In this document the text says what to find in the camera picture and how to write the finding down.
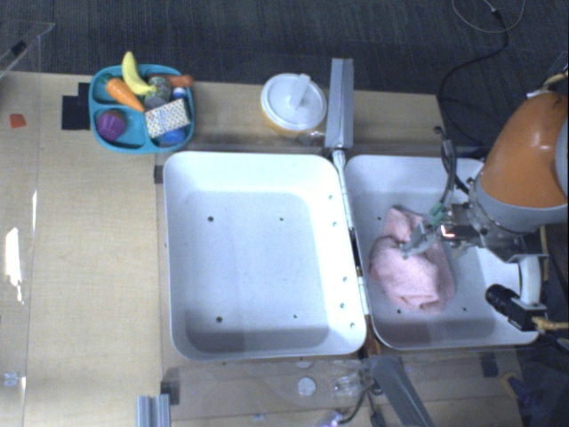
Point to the blue divided plate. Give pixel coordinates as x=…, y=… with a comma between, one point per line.
x=135, y=142

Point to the blue bottle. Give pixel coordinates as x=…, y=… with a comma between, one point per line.
x=172, y=136

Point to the purple grapes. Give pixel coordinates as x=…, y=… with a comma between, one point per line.
x=111, y=125

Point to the yellow banana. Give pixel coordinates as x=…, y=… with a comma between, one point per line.
x=131, y=76

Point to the white plastic tray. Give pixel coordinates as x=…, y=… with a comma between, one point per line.
x=400, y=185
x=262, y=256

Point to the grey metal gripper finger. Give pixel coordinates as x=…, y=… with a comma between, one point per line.
x=418, y=246
x=421, y=231

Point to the black cylinder on white bracket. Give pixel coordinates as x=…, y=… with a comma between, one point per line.
x=529, y=278

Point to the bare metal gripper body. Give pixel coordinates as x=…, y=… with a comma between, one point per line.
x=467, y=229

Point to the yellow bowl with white lid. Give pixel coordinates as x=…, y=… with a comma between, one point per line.
x=293, y=102

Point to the green can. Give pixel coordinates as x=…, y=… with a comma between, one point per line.
x=159, y=91

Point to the patterned white carton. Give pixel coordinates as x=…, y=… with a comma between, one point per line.
x=168, y=117

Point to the clear plastic bottle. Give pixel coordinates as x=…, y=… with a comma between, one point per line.
x=351, y=384

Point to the orange carrot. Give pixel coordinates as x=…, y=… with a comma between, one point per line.
x=124, y=94

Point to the pink cloth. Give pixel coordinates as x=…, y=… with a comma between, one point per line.
x=409, y=283

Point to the orange sausage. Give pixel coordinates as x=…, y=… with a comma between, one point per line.
x=181, y=80

